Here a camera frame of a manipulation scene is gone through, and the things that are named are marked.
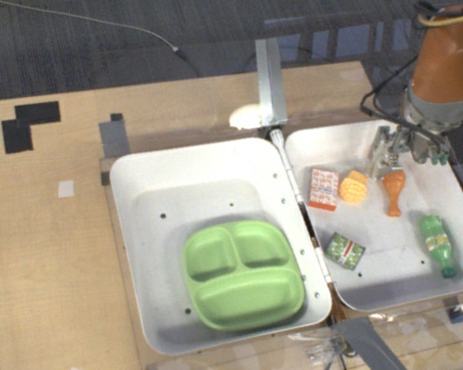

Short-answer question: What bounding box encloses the white plastic tray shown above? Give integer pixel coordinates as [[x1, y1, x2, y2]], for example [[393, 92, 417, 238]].
[[282, 102, 463, 322], [106, 125, 338, 363]]

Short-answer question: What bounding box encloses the green divided plate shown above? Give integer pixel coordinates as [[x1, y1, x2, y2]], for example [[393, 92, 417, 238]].
[[176, 211, 311, 341]]

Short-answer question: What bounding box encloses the orange and white carton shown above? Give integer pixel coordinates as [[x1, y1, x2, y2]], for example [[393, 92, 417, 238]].
[[301, 163, 346, 216]]

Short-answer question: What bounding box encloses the yellow toy corn piece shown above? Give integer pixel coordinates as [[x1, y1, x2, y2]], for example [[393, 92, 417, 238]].
[[335, 167, 373, 208]]

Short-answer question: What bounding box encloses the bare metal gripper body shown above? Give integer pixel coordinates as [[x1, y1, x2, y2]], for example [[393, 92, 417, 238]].
[[390, 112, 452, 168]]

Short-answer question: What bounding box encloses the green plastic bottle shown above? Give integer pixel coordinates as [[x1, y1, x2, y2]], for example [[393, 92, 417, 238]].
[[416, 211, 460, 283]]

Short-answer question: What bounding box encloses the green and white packet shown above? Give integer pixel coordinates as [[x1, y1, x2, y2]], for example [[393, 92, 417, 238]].
[[320, 226, 370, 275]]

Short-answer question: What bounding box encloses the orange toy chicken drumstick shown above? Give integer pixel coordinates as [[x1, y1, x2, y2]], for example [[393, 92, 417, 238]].
[[379, 167, 414, 219]]

